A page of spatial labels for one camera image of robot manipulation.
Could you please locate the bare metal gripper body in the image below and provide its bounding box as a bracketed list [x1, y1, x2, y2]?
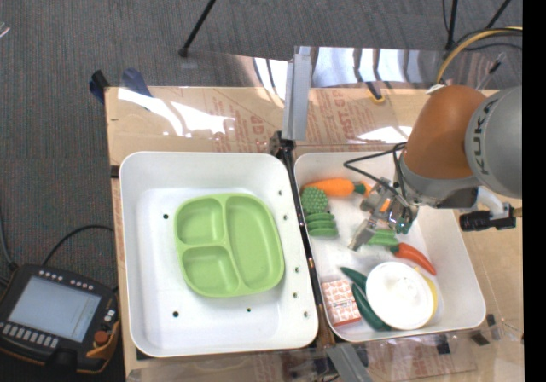
[360, 177, 420, 235]

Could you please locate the green pea pod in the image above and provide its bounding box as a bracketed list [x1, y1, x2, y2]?
[365, 228, 400, 247]

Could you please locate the green sliced cucumber toy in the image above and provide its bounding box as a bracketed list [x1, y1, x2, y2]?
[304, 211, 340, 239]

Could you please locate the orange chili pepper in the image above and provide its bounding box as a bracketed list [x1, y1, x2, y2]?
[389, 241, 438, 276]

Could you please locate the orange carrot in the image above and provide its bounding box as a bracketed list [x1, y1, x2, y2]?
[301, 177, 374, 199]

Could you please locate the green dotted round toy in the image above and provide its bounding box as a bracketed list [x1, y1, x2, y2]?
[299, 186, 330, 216]

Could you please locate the orange patterned carton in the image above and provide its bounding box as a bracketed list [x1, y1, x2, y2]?
[320, 278, 363, 327]

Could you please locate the white bowl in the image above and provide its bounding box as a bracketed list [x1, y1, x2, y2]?
[365, 261, 436, 332]

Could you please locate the yellow plate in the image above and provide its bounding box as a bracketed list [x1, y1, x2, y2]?
[412, 266, 439, 327]

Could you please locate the white plastic tray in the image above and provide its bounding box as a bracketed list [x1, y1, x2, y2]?
[119, 151, 320, 359]
[293, 151, 488, 344]

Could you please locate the green divided plate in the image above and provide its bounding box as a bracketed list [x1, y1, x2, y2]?
[173, 193, 286, 299]

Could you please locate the brown cardboard board red print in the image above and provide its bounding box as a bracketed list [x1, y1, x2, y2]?
[104, 85, 524, 382]

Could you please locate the black tripod stand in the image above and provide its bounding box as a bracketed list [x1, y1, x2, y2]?
[442, 0, 524, 52]
[177, 0, 244, 59]

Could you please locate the black cylinder on white bracket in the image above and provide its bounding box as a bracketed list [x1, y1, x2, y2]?
[459, 188, 518, 233]

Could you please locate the black block with thin wires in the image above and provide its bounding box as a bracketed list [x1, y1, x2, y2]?
[269, 130, 296, 160]

